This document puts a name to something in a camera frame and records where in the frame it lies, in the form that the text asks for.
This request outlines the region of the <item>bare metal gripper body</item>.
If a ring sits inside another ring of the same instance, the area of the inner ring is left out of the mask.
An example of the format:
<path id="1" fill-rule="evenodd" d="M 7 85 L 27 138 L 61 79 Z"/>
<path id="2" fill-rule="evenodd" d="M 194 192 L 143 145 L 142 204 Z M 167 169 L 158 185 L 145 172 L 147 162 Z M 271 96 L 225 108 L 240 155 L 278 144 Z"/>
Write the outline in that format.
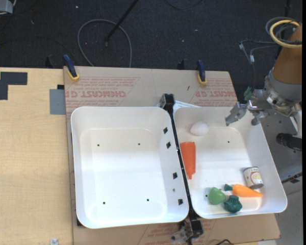
<path id="1" fill-rule="evenodd" d="M 300 104 L 282 97 L 273 90 L 256 89 L 248 100 L 247 109 L 253 112 L 278 113 L 294 117 L 300 112 Z"/>

